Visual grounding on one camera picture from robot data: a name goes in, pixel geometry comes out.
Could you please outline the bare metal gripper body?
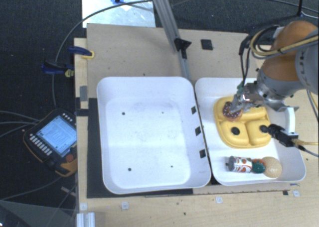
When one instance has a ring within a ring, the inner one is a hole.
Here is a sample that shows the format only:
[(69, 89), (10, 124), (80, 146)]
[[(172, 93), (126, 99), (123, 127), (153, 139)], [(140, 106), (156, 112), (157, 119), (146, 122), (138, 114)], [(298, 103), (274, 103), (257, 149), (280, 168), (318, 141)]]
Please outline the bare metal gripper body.
[(261, 95), (258, 82), (254, 81), (251, 83), (246, 83), (244, 85), (241, 82), (237, 86), (236, 95), (240, 102), (249, 102), (252, 108), (258, 108), (264, 106), (264, 97)]

